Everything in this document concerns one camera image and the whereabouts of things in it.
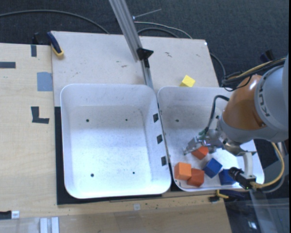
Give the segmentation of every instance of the black cable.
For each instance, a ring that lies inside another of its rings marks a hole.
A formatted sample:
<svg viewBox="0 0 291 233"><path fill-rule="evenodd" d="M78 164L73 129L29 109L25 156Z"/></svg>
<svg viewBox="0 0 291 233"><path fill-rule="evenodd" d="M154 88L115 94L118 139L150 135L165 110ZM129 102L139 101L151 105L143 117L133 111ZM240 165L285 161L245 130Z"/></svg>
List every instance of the black cable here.
<svg viewBox="0 0 291 233"><path fill-rule="evenodd" d="M239 71L232 73L232 74L229 74L229 75L222 78L222 81L221 81L222 86L231 88L232 90L230 90L230 91L236 90L239 88L239 87L237 87L237 85L245 78L251 77L254 74L258 74L259 72L266 71L266 70L269 70L269 69L274 68L274 67L282 66L282 65L284 65L284 63L285 63L285 58L279 58L279 59L273 60L272 62L266 64L265 66L255 70L255 71L247 73L246 75L239 76L243 73L243 72L239 72Z"/></svg>
<svg viewBox="0 0 291 233"><path fill-rule="evenodd" d="M5 14L0 14L0 17L8 17L8 16L13 16L13 15L19 15L19 14L26 14L26 13L58 13L58 14L64 14L64 15L69 15L69 16L73 16L73 17L77 17L80 19L83 19L85 21L88 21L92 24L94 24L95 26L99 27L100 29L102 29L105 33L110 34L105 28L103 28L102 26L100 26L99 24L97 24L96 22L77 15L77 14L73 14L70 12L66 12L66 11L60 11L60 10L23 10L23 11L14 11L14 12L9 12L9 13L5 13Z"/></svg>
<svg viewBox="0 0 291 233"><path fill-rule="evenodd" d="M213 120L213 116L214 116L214 111L215 111L215 102L217 99L224 99L225 101L229 101L229 98L226 97L226 96L223 96L223 95L216 95L213 99L213 102L212 102L212 108L211 108L211 113L210 113L210 117L209 117L209 121L208 121L208 125L206 126L206 128L204 130L202 130L199 135L201 135L201 138L203 138L206 133L208 132L209 130L209 127L210 127L210 124Z"/></svg>
<svg viewBox="0 0 291 233"><path fill-rule="evenodd" d="M217 57L217 56L215 56L213 53L211 53L210 52L210 56L212 57L212 58L214 58L219 64L220 64L220 66L221 66L221 68L222 68L222 71L223 71L223 77L225 77L226 76L226 71L225 71L225 67L224 67L224 65L222 64L222 62L219 60L219 58Z"/></svg>
<svg viewBox="0 0 291 233"><path fill-rule="evenodd" d="M162 31L162 32L165 32L165 33L168 33L168 34L172 35L175 38L179 38L179 36L177 36L176 34L170 32L170 31L168 31L166 29L160 29L160 28L144 28L144 29L139 30L137 33L140 34L141 32L149 31L149 30Z"/></svg>
<svg viewBox="0 0 291 233"><path fill-rule="evenodd" d="M245 84L243 84L242 86L237 86L237 87L231 88L230 90L228 90L226 86L222 85L221 87L223 87L226 91L235 91L235 90L242 88L242 87L245 87L247 84L249 84L251 78L252 78L252 75L249 76L249 79L247 80L247 82Z"/></svg>

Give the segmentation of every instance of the orange cube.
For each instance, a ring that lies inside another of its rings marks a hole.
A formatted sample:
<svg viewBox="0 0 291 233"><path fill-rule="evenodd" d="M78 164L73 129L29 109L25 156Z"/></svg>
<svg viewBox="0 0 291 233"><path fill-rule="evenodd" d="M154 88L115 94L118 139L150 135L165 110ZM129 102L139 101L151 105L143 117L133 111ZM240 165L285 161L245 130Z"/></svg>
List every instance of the orange cube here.
<svg viewBox="0 0 291 233"><path fill-rule="evenodd" d="M178 162L175 165L175 179L176 180L188 180L192 176L192 169L191 164Z"/></svg>
<svg viewBox="0 0 291 233"><path fill-rule="evenodd" d="M194 150L191 153L199 160L202 160L209 153L209 149L205 146L201 146L200 148Z"/></svg>
<svg viewBox="0 0 291 233"><path fill-rule="evenodd" d="M192 168L192 176L188 179L187 184L193 186L201 186L204 183L205 171Z"/></svg>

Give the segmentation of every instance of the wooden board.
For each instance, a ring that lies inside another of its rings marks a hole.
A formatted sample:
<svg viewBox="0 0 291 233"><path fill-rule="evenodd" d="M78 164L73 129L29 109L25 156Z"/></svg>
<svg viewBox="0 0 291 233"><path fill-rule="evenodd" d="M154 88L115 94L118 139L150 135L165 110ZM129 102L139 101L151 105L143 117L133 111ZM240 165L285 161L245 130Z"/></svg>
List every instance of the wooden board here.
<svg viewBox="0 0 291 233"><path fill-rule="evenodd" d="M140 62L135 62L123 35L53 32L63 57L52 54L54 104L71 83L145 84ZM179 86L185 75L194 86L219 87L205 40L169 37L140 37L149 57L154 91Z"/></svg>
<svg viewBox="0 0 291 233"><path fill-rule="evenodd" d="M231 233L223 203L133 212L61 216L59 232ZM1 220L0 233L40 233L39 218Z"/></svg>
<svg viewBox="0 0 291 233"><path fill-rule="evenodd" d="M0 62L16 64L0 68L0 211L20 211L21 218L30 218L133 212L136 204L140 211L202 206L216 211L229 228L223 202L212 207L209 193L167 192L155 199L58 206L53 92L37 89L37 73L52 73L52 53L49 46L36 47L32 57L30 45L0 43ZM39 106L39 116L49 118L48 124L32 122L32 106Z"/></svg>

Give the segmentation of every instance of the cube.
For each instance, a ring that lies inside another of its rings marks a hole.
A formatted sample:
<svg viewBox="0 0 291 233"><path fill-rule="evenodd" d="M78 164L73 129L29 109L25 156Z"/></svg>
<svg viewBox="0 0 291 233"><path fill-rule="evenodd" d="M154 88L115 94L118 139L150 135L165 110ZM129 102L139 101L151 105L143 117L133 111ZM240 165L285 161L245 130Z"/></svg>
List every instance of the cube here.
<svg viewBox="0 0 291 233"><path fill-rule="evenodd" d="M205 171L205 174L207 174L210 178L213 178L219 173L221 167L222 164L216 159L212 158L210 161L207 162L203 170Z"/></svg>
<svg viewBox="0 0 291 233"><path fill-rule="evenodd" d="M208 153L209 153L209 149L205 146L201 146L200 148L191 152L191 154L194 155L199 160L204 159Z"/></svg>
<svg viewBox="0 0 291 233"><path fill-rule="evenodd" d="M194 84L195 84L195 80L192 79L190 76L185 75L180 86L193 87Z"/></svg>
<svg viewBox="0 0 291 233"><path fill-rule="evenodd" d="M178 162L174 167L176 180L188 180L192 176L192 167L189 163Z"/></svg>
<svg viewBox="0 0 291 233"><path fill-rule="evenodd" d="M203 170L192 168L192 176L187 180L188 185L200 187L204 183L205 172Z"/></svg>
<svg viewBox="0 0 291 233"><path fill-rule="evenodd" d="M219 179L220 179L221 185L232 185L236 182L228 174L228 169L223 169L221 172L219 172Z"/></svg>

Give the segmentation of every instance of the white bin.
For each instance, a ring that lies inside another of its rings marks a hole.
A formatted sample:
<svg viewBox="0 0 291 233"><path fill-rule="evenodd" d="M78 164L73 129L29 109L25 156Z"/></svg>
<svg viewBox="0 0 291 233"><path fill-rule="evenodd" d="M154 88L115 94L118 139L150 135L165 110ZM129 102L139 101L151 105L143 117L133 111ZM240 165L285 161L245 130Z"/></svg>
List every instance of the white bin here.
<svg viewBox="0 0 291 233"><path fill-rule="evenodd" d="M192 168L203 169L211 158L222 164L221 170L230 169L233 166L244 170L243 157L236 157L223 149L207 154L202 160L190 153L183 154L183 149L189 141L194 136L198 136L198 133L208 124L213 98L216 95L230 97L231 92L218 87L163 87L159 90L158 102L173 173L178 162L189 163ZM225 100L217 100L215 116L219 116L223 112L226 103ZM210 128L215 129L216 123L216 119L214 119ZM244 143L241 147L247 151L256 151L254 141ZM258 154L254 154L252 159L253 174L257 177L258 183L263 183L264 172ZM187 192L242 189L238 183L221 185L219 175L215 175L213 178L205 175L204 183L200 187L188 185L186 181L182 180L174 179L174 181L181 190Z"/></svg>
<svg viewBox="0 0 291 233"><path fill-rule="evenodd" d="M146 85L70 84L60 95L64 180L75 198L162 194L171 176Z"/></svg>

